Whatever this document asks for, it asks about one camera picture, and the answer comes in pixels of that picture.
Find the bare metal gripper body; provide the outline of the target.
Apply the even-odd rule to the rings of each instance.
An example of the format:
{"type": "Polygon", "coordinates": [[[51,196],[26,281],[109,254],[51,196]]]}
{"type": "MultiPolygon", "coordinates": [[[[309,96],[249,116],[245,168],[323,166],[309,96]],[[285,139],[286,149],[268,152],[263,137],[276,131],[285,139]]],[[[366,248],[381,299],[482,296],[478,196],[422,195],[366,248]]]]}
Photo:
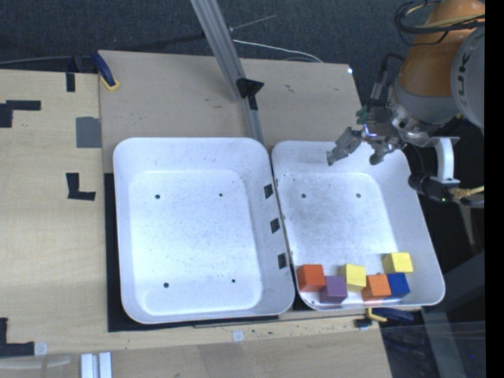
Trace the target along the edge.
{"type": "Polygon", "coordinates": [[[441,124],[430,124],[410,114],[403,106],[363,106],[360,109],[361,137],[373,143],[400,146],[429,146],[441,124]]]}

